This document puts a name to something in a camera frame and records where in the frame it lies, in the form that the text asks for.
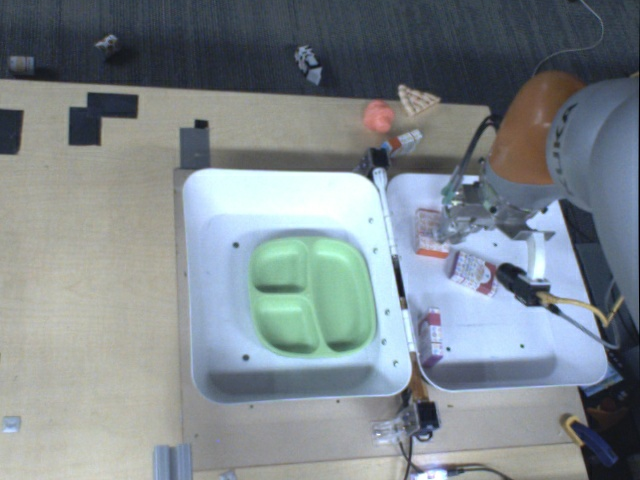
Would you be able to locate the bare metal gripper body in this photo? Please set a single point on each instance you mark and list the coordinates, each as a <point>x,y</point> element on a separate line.
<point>475,210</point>

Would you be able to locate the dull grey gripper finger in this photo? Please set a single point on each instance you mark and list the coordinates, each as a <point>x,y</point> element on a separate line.
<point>461,235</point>
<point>442,232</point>

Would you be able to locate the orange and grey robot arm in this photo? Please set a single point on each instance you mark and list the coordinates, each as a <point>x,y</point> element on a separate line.
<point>595,133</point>

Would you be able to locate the orange and white carton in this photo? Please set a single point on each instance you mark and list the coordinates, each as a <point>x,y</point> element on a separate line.
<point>425,235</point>

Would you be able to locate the thin black and white rod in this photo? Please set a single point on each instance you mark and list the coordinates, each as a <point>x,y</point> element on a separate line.
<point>384,203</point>

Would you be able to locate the small red and white carton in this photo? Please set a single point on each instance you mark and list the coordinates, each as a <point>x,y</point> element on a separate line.
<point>405,142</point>

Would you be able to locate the pink and purple carton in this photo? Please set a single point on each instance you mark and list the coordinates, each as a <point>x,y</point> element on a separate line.
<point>431,338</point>

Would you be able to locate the green divided plate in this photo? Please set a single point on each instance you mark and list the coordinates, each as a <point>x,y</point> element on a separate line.
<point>340,288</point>

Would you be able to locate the white plastic tray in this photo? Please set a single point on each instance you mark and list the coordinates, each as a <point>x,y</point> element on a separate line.
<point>295,383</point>
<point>500,348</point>

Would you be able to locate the toy pizza slice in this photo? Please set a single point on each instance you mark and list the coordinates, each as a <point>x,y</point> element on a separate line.
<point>414,100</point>

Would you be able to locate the pink toy doughnut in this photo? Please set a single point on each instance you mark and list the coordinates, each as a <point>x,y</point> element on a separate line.
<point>378,116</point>

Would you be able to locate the black and white carton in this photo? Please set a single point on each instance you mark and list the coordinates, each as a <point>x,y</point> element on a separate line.
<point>307,63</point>

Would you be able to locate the small white can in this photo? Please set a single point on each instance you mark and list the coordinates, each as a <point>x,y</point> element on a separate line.
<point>21,64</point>

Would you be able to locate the black cylinder on white bracket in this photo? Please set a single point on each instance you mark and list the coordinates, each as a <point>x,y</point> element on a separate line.
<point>522,284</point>

